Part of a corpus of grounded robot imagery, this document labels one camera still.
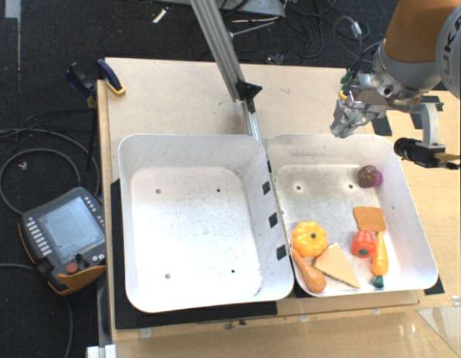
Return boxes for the tan triangular sandwich wedge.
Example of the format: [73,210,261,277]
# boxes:
[313,242,362,289]

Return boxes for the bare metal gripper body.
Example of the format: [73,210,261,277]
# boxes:
[343,71,416,122]

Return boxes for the brown bread slice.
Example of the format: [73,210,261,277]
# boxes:
[352,206,387,233]

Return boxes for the white plastic tray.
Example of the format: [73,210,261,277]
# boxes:
[117,133,295,314]
[266,133,439,298]

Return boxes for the pale wood board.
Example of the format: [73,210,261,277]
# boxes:
[103,57,421,342]

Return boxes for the thin black and white rod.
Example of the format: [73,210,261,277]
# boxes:
[266,154,293,254]

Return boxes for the yellow pumpkin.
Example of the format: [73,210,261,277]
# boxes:
[291,220,328,258]

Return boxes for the orange carrot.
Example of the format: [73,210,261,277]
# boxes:
[371,230,389,289]

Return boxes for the red bell pepper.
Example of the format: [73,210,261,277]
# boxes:
[351,230,377,259]

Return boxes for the black cylinder on white bracket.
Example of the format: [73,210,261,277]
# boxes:
[393,102,447,169]

